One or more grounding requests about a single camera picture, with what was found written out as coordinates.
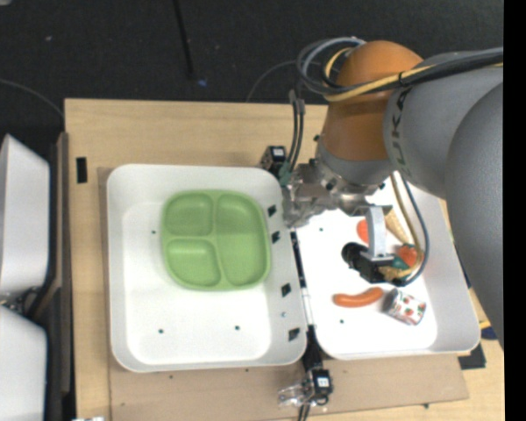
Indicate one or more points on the white can with red print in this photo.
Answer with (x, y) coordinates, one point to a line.
(405, 307)

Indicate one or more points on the green divided plate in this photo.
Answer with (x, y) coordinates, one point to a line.
(217, 239)

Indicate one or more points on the orange round toy food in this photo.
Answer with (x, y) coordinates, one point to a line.
(363, 230)

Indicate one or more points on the orange and green carrot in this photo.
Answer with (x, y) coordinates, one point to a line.
(408, 252)

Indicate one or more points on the orange sausage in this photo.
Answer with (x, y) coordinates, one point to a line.
(357, 297)

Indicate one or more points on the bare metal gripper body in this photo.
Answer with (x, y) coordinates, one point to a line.
(317, 193)

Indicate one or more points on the white plastic tray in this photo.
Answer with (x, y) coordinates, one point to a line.
(368, 333)
(201, 323)

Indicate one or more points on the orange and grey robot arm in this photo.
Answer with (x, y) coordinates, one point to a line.
(442, 138)

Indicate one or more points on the black cylinder on white bracket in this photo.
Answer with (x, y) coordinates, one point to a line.
(379, 235)

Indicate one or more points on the thin black and white rod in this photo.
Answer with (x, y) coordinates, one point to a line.
(306, 298)

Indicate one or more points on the beige waffle cone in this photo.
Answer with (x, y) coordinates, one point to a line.
(396, 224)

